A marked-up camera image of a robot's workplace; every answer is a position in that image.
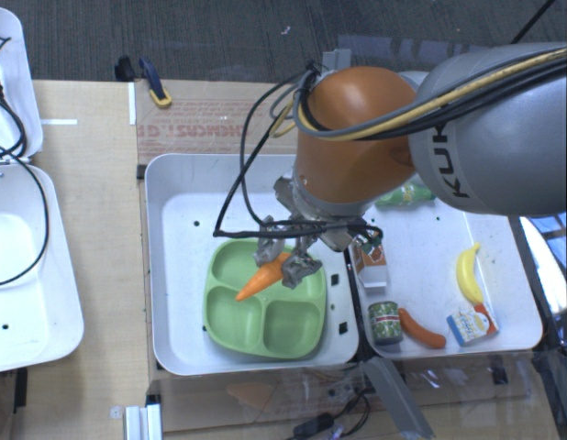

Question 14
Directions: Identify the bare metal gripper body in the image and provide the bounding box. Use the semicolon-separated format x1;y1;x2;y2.
263;176;369;253

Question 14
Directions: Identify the orange carrot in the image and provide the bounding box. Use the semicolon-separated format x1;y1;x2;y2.
234;251;295;303

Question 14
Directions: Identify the orange and white carton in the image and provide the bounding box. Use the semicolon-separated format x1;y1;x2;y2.
350;239;390;290

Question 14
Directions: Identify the thin black rod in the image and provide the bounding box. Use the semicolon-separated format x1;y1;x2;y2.
341;248;363;355

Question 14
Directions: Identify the green divided plate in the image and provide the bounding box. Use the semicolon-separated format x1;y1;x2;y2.
202;238;328;361

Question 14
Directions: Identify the white plastic tray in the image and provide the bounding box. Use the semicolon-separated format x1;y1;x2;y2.
347;184;544;362
144;153;361;378

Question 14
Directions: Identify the green patterned can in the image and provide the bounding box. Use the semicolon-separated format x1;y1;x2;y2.
367;301;405;346

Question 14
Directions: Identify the orange sausage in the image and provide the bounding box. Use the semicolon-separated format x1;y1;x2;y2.
397;307;448;350

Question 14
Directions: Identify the yellow banana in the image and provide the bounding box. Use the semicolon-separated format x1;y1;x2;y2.
455;241;486;306

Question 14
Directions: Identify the brown cardboard board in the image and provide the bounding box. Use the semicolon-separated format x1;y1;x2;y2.
133;78;550;434

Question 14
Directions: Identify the white blue orange carton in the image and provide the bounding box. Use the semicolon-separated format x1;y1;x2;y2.
445;302;501;348

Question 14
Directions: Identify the black block with thin wires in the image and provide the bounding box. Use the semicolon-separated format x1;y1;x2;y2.
292;412;336;439

